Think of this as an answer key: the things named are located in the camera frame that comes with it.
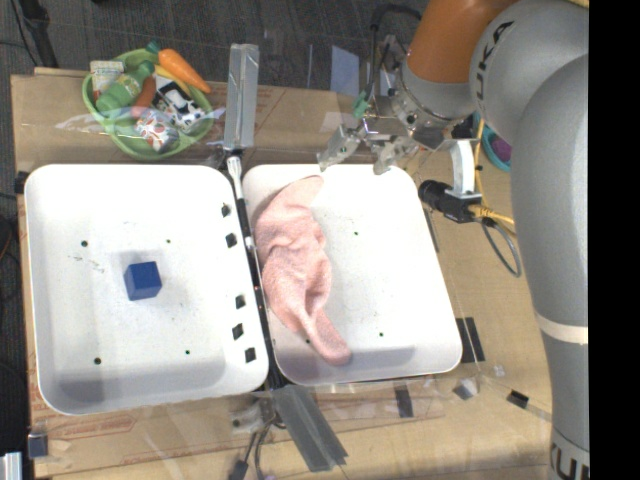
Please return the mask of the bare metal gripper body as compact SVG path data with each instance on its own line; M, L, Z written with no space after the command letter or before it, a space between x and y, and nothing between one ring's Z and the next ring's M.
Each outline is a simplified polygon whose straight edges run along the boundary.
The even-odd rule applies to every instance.
M445 140L451 119L437 116L411 99L374 97L361 118L362 126L374 140L408 138L427 149L437 149Z

